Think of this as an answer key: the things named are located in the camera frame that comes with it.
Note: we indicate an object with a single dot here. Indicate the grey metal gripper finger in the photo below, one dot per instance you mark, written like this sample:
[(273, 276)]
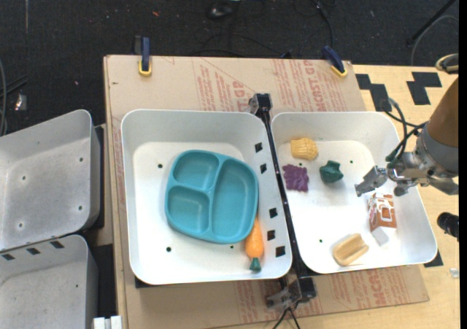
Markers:
[(370, 180), (400, 190)]

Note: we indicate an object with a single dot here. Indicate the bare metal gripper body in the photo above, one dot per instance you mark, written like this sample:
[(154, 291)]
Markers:
[(419, 170)]

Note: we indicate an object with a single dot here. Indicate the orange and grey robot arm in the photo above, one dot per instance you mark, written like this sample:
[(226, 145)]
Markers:
[(443, 127)]

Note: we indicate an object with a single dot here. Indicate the orange and white carton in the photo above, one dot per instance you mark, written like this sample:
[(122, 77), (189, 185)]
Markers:
[(383, 216)]

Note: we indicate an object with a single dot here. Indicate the white plastic tray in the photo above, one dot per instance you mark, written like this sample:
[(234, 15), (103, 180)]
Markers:
[(153, 247), (44, 181), (44, 291), (339, 211)]

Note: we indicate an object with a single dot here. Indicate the tan toy hot dog bun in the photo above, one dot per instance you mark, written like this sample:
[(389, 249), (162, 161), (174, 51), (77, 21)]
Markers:
[(350, 249)]

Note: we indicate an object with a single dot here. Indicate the yellow toy corn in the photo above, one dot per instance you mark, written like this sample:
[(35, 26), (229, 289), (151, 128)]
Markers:
[(304, 149)]

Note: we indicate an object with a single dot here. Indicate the purple grapes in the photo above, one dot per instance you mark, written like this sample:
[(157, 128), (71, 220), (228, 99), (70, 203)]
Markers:
[(295, 177)]

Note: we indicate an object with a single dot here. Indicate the orange carrot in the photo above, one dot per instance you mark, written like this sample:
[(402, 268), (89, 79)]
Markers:
[(254, 241)]

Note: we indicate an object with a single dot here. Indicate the blue divided plate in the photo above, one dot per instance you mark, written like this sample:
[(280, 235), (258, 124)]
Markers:
[(233, 196)]

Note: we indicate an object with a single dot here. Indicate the brown cardboard board red print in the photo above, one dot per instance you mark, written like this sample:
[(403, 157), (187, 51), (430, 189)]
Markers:
[(219, 79)]

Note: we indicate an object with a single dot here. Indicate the black computer mouse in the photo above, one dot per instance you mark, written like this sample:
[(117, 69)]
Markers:
[(220, 11)]

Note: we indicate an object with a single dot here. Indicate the black cylinder on white bracket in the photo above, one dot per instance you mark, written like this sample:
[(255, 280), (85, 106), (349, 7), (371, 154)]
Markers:
[(449, 223)]

